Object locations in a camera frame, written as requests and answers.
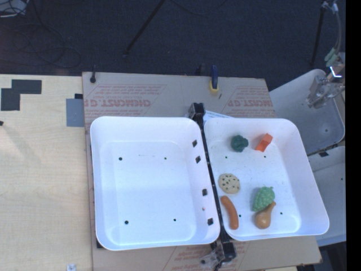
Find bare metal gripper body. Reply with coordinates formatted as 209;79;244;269
328;51;346;80

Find orange cube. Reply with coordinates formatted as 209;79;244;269
255;133;274;152

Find dark green broccoli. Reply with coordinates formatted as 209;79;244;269
230;134;249;153

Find white plastic tray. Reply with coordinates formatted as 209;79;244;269
203;117;331;242
89;116;221;251

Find light green grapes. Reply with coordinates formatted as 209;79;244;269
252;186;276;212

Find beige spotted biscuit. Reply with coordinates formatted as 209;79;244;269
218;173;241;195

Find thin black and white rod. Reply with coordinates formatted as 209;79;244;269
196;118;228;244

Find brown pear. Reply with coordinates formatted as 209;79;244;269
254;201;278;230

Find orange sausage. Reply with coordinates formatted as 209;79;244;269
219;195;240;230

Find brown cardboard board red print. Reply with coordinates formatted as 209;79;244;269
81;71;323;271

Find black block with thin wires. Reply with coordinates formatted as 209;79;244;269
219;241;237;263
188;102;206;121

